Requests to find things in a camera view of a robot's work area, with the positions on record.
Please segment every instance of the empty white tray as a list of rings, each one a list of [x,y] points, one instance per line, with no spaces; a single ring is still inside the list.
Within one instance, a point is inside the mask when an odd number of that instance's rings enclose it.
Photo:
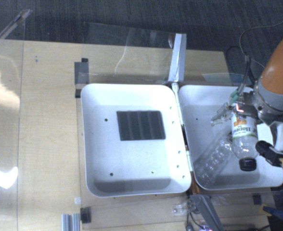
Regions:
[[[175,95],[160,85],[90,84],[81,93],[86,182],[98,197],[182,193],[191,185]],[[120,139],[117,112],[159,111],[164,139]]]
[[[182,110],[188,145],[191,151],[193,167],[194,161],[212,142],[214,136],[222,131],[231,131],[230,121],[224,124],[210,125],[211,118],[216,111],[228,101],[230,94],[236,87],[223,86],[193,86],[180,88],[179,100]],[[233,155],[227,166],[216,178],[210,189],[227,190],[244,188],[276,187],[283,183],[283,169],[271,166],[265,158],[258,156],[257,169],[251,172],[241,171],[239,159]]]

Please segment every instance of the bottle cap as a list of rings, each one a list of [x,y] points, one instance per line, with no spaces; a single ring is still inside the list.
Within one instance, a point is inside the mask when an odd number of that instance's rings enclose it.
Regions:
[[[240,169],[243,171],[253,171],[257,167],[256,160],[254,158],[242,158],[239,160]]]

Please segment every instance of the bottle label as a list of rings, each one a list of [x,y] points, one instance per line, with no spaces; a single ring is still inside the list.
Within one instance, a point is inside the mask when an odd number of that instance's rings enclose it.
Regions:
[[[253,136],[257,138],[256,120],[250,116],[244,118],[233,114],[232,138],[239,138],[242,136]]]

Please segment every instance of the clear plastic bottle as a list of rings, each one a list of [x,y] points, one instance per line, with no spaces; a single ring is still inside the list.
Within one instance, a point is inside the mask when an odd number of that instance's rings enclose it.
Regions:
[[[231,136],[229,138],[225,135],[212,141],[205,152],[193,163],[197,183],[205,189],[211,189],[231,155]]]
[[[239,158],[240,169],[243,171],[253,171],[257,167],[256,126],[256,120],[250,116],[232,115],[232,149]]]

